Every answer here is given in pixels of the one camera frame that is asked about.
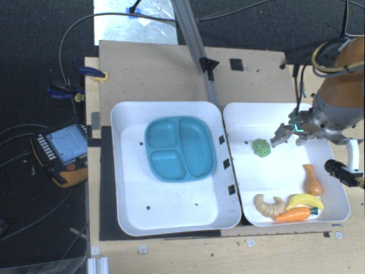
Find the toy food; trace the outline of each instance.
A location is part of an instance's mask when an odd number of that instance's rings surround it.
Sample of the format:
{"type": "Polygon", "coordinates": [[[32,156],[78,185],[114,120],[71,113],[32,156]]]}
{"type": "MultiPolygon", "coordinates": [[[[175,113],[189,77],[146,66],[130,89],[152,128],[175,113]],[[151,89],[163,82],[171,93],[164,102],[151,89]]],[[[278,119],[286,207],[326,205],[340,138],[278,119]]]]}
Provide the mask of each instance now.
{"type": "Polygon", "coordinates": [[[279,197],[274,197],[275,204],[267,204],[263,201],[263,194],[255,196],[254,204],[258,212],[265,217],[274,218],[285,211],[285,202],[279,197]]]}
{"type": "Polygon", "coordinates": [[[305,164],[304,169],[307,172],[307,192],[314,196],[319,196],[323,192],[323,188],[314,174],[314,169],[311,164],[305,164]]]}
{"type": "Polygon", "coordinates": [[[318,215],[317,207],[309,209],[305,206],[295,207],[275,217],[275,221],[294,222],[306,220],[311,214],[318,215]]]}
{"type": "Polygon", "coordinates": [[[252,142],[252,149],[254,153],[261,158],[264,158],[271,153],[270,144],[266,140],[260,138],[252,142]]]}
{"type": "Polygon", "coordinates": [[[303,193],[297,194],[290,198],[288,206],[285,207],[285,210],[289,210],[297,205],[308,205],[311,207],[317,207],[318,209],[324,209],[324,205],[321,200],[319,200],[316,196],[303,193]]]}

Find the blue divided bowl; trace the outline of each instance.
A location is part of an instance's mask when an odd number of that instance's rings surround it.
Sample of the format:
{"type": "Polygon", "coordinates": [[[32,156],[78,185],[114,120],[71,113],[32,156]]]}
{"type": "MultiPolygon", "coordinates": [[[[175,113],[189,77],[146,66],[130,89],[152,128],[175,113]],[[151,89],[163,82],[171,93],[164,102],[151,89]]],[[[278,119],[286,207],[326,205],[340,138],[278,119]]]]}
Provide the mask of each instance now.
{"type": "Polygon", "coordinates": [[[216,168],[209,129],[194,117],[175,116],[151,122],[145,131],[145,146],[152,172],[167,182],[200,180],[216,168]]]}

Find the green light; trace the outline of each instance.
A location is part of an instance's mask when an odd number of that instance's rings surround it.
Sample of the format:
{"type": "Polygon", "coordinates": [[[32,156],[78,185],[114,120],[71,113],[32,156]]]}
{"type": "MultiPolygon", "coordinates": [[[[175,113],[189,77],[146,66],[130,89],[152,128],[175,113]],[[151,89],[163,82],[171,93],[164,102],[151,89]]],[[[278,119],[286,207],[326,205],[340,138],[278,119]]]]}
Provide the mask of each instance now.
{"type": "Polygon", "coordinates": [[[297,124],[294,124],[296,132],[304,132],[304,130],[299,130],[297,124]]]}

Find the wooden table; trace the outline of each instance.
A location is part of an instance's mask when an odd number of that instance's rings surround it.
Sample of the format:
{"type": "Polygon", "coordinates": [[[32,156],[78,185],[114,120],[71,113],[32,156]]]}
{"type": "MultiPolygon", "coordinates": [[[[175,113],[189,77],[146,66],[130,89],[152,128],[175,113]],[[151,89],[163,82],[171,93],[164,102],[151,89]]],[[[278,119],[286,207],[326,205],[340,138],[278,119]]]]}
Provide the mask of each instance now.
{"type": "MultiPolygon", "coordinates": [[[[121,45],[125,52],[133,52],[133,43],[121,45]]],[[[165,46],[164,48],[174,52],[179,50],[183,54],[184,47],[165,46]]],[[[262,98],[272,99],[272,101],[294,101],[294,93],[283,94],[275,98],[272,95],[273,88],[270,82],[273,78],[285,77],[290,79],[290,66],[284,70],[279,69],[283,54],[264,51],[249,50],[229,50],[207,48],[207,54],[212,55],[212,59],[224,61],[226,56],[232,55],[235,58],[247,58],[244,62],[249,70],[246,74],[250,78],[258,78],[260,84],[268,86],[264,90],[257,87],[256,94],[247,91],[246,98],[249,102],[263,101],[262,98]]],[[[99,58],[86,58],[86,65],[99,67],[99,58]]],[[[191,70],[187,73],[195,74],[192,63],[191,70]]],[[[221,108],[229,102],[229,98],[237,101],[240,98],[240,91],[235,90],[234,84],[257,84],[257,81],[238,82],[237,78],[226,76],[226,64],[223,62],[222,68],[214,72],[216,76],[216,87],[218,98],[222,104],[221,108]]],[[[305,76],[306,94],[316,92],[322,80],[316,78],[308,68],[305,76]]],[[[92,124],[92,114],[100,112],[100,85],[103,82],[94,81],[91,77],[86,77],[86,99],[87,99],[87,124],[92,124]]],[[[303,102],[311,103],[310,98],[303,99],[303,102]]],[[[98,124],[92,130],[92,137],[99,138],[100,130],[98,124]]],[[[363,121],[356,129],[349,129],[345,133],[354,138],[364,137],[363,121]]],[[[341,162],[347,161],[345,147],[331,145],[335,159],[341,162]]],[[[364,170],[364,144],[360,145],[360,169],[364,170]]],[[[337,225],[325,224],[323,230],[319,227],[314,233],[305,234],[273,234],[269,232],[256,231],[256,227],[246,231],[243,236],[240,231],[230,232],[231,237],[215,237],[208,239],[148,239],[148,240],[128,240],[128,241],[100,241],[99,240],[99,197],[100,197],[100,147],[89,147],[88,149],[88,210],[90,214],[90,243],[91,247],[100,250],[96,256],[109,258],[110,273],[362,273],[363,252],[365,251],[365,229],[364,220],[364,190],[360,188],[345,188],[348,201],[351,206],[350,217],[337,225]],[[140,254],[139,247],[146,245],[148,252],[140,254]]]]}

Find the black floor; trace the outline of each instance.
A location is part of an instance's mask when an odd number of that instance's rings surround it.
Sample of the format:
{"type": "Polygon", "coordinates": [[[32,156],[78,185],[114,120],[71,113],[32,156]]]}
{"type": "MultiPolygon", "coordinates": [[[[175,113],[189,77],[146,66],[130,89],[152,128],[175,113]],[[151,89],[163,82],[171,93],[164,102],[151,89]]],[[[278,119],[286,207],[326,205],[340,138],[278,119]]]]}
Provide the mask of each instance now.
{"type": "MultiPolygon", "coordinates": [[[[263,0],[190,0],[200,18],[259,1],[263,0]]],[[[339,0],[274,0],[198,26],[206,46],[284,51],[289,63],[295,63],[319,42],[341,34],[343,10],[339,0]]],[[[92,12],[92,0],[0,0],[0,132],[24,123],[51,127],[73,116],[70,101],[51,99],[47,87],[62,82],[58,66],[62,35],[92,12]]],[[[347,31],[364,33],[363,8],[350,5],[347,31]]],[[[87,20],[64,43],[64,70],[73,86],[82,85],[77,68],[83,58],[97,54],[92,20],[87,20]]],[[[81,122],[83,109],[76,105],[81,122]]],[[[35,131],[39,129],[17,128],[0,135],[0,143],[35,131]]],[[[0,165],[29,150],[28,136],[0,146],[0,165]]],[[[12,162],[0,168],[0,219],[11,222],[0,240],[0,268],[60,260],[75,238],[69,229],[86,224],[84,184],[72,191],[60,189],[32,156],[12,162]],[[12,235],[54,208],[39,223],[12,235]]],[[[78,239],[65,258],[80,257],[85,248],[86,242],[78,239]]]]}

